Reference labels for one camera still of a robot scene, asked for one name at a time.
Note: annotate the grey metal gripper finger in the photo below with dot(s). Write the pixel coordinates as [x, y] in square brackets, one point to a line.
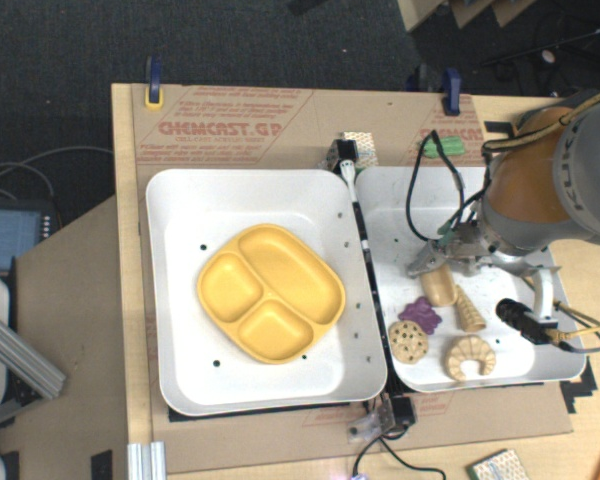
[424, 260]
[472, 269]

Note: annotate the thin black and white rod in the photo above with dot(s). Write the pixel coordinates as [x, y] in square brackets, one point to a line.
[362, 228]

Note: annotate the yellow divided plate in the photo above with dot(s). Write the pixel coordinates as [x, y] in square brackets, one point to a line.
[275, 288]

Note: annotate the brown cardboard board red print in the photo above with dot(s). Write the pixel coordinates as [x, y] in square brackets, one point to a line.
[240, 133]

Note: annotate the beige toy ice cream cone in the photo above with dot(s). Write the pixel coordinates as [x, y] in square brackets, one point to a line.
[469, 313]

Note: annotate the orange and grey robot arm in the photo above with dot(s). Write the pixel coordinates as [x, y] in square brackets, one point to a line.
[530, 193]

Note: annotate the white plastic tray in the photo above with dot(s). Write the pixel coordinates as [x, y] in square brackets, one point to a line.
[390, 208]
[190, 208]

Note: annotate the black cylinder on white bracket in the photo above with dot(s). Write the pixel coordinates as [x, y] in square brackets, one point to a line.
[522, 320]

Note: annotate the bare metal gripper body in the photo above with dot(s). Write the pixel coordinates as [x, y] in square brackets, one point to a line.
[467, 245]

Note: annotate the white patterned packet green edge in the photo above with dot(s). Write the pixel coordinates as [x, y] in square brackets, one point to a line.
[497, 466]

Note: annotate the beige chocolate chip biscuit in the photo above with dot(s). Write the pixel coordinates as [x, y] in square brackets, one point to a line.
[407, 342]

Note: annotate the beige toy bread slice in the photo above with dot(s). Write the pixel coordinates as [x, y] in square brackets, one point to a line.
[437, 288]

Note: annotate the beige toy croissant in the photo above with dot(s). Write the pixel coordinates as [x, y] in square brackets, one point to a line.
[467, 353]

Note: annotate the purple toy grapes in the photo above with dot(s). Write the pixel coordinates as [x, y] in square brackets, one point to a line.
[421, 314]

